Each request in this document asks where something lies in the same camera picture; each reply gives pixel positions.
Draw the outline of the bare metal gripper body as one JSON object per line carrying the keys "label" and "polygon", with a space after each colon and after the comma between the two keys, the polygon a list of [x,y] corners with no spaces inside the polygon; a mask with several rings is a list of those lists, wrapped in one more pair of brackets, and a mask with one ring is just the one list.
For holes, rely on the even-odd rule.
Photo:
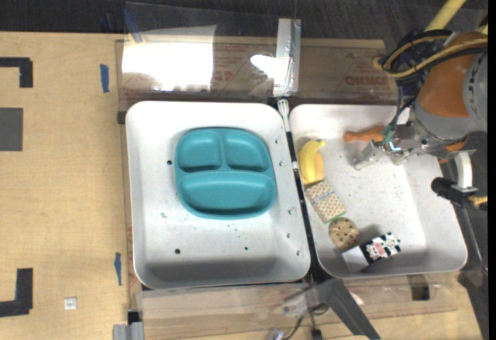
{"label": "bare metal gripper body", "polygon": [[440,139],[419,124],[389,124],[382,135],[385,150],[401,158],[426,154],[438,159],[451,159],[460,150],[459,140]]}

